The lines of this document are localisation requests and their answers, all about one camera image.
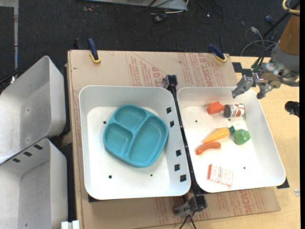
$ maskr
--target white tray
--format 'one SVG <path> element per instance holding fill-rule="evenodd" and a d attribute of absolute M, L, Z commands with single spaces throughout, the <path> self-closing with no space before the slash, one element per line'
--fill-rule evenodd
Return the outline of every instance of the white tray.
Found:
<path fill-rule="evenodd" d="M 66 123 L 63 76 L 44 56 L 0 95 L 0 164 Z"/>
<path fill-rule="evenodd" d="M 161 87 L 87 86 L 81 90 L 79 101 L 85 187 L 90 196 L 107 200 L 180 196 L 189 191 L 188 163 L 169 91 Z M 103 122 L 123 104 L 140 106 L 167 124 L 167 143 L 149 167 L 133 167 L 104 147 L 102 136 L 106 124 Z"/>
<path fill-rule="evenodd" d="M 48 139 L 0 165 L 1 229 L 58 229 L 67 219 L 67 162 Z"/>
<path fill-rule="evenodd" d="M 178 92 L 178 103 L 198 185 L 206 192 L 222 192 L 278 186 L 285 181 L 285 170 L 275 146 L 259 100 L 253 90 L 232 98 L 232 87 L 190 87 Z M 244 104 L 245 116 L 225 118 L 223 113 L 209 115 L 206 108 L 221 104 Z M 201 155 L 195 149 L 215 129 L 234 126 L 246 129 L 251 139 L 236 145 L 233 136 L 221 139 L 220 149 Z M 207 180 L 209 164 L 221 165 L 234 172 L 233 185 L 227 187 Z"/>

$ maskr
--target blue clamp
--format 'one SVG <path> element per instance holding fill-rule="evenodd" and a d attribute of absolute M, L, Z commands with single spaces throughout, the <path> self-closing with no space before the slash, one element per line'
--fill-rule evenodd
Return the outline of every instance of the blue clamp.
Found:
<path fill-rule="evenodd" d="M 100 63 L 101 59 L 97 53 L 97 49 L 96 49 L 95 43 L 92 38 L 88 39 L 88 46 L 91 51 L 90 57 L 91 57 L 92 61 L 94 63 Z"/>
<path fill-rule="evenodd" d="M 216 55 L 216 59 L 218 59 L 220 62 L 224 63 L 227 61 L 227 58 L 225 57 L 223 52 L 213 44 L 210 44 L 208 46 L 208 52 L 214 53 Z"/>

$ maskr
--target yellow cable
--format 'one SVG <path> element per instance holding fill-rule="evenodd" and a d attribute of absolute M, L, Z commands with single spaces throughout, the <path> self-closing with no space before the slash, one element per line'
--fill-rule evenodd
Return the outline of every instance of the yellow cable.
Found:
<path fill-rule="evenodd" d="M 292 10 L 286 6 L 287 1 L 288 0 L 283 0 L 283 3 L 282 3 L 283 9 L 289 13 L 300 15 L 300 10 Z"/>

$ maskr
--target green toy vegetable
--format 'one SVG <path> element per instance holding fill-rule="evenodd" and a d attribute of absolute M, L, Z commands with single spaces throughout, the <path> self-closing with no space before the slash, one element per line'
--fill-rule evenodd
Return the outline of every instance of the green toy vegetable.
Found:
<path fill-rule="evenodd" d="M 250 140 L 250 133 L 246 130 L 239 129 L 236 130 L 233 134 L 234 142 L 237 145 L 242 145 Z"/>

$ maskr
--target table top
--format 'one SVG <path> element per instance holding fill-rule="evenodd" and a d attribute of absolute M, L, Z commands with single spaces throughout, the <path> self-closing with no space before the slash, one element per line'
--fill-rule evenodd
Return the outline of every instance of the table top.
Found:
<path fill-rule="evenodd" d="M 71 59 L 71 54 L 68 54 L 68 83 L 69 83 L 69 99 L 71 108 L 71 116 L 75 115 L 75 104 L 77 104 L 77 99 L 73 98 L 73 91 L 75 88 L 75 82 L 72 80 L 72 71 L 77 68 L 73 61 L 77 61 L 75 58 L 77 54 L 74 54 L 74 58 Z M 256 60 L 254 57 L 231 57 L 231 62 L 240 62 L 243 68 L 250 68 L 252 63 Z M 241 78 L 240 73 L 236 73 L 236 78 L 239 80 Z M 88 79 L 84 80 L 88 82 L 87 84 L 96 84 L 96 80 Z M 124 85 L 120 81 L 119 76 L 113 79 L 113 85 L 119 83 Z M 255 92 L 259 92 L 259 88 L 253 88 Z M 285 104 L 288 101 L 299 102 L 299 88 L 289 87 L 286 85 L 281 85 L 279 89 L 273 89 L 271 92 L 266 94 L 266 97 L 260 100 L 261 106 L 263 108 L 266 120 L 268 122 L 270 131 L 273 135 L 275 144 L 277 146 L 279 155 L 283 162 L 283 166 L 286 171 L 286 177 L 290 187 L 287 188 L 274 188 L 280 210 L 275 212 L 253 214 L 246 216 L 230 217 L 224 219 L 208 219 L 196 221 L 195 225 L 198 229 L 269 229 L 269 228 L 300 228 L 300 196 L 298 191 L 300 190 L 300 139 L 299 139 L 299 118 L 294 115 L 290 115 L 285 110 Z M 71 118 L 71 128 L 72 128 L 72 140 L 75 144 L 79 137 L 77 137 L 75 129 L 75 120 Z M 83 217 L 83 203 L 84 194 L 83 187 L 80 183 L 80 176 L 83 175 L 82 171 L 79 169 L 79 162 L 81 162 L 81 157 L 79 157 L 79 150 L 73 148 L 73 161 L 74 161 L 74 177 L 75 177 L 75 189 L 76 189 L 76 207 L 77 216 L 81 223 L 81 228 L 84 228 L 84 220 L 87 218 Z M 158 227 L 159 229 L 176 229 L 179 228 L 181 224 L 171 224 Z M 188 222 L 185 228 L 193 228 L 190 222 Z M 140 228 L 139 225 L 134 225 L 134 228 Z"/>

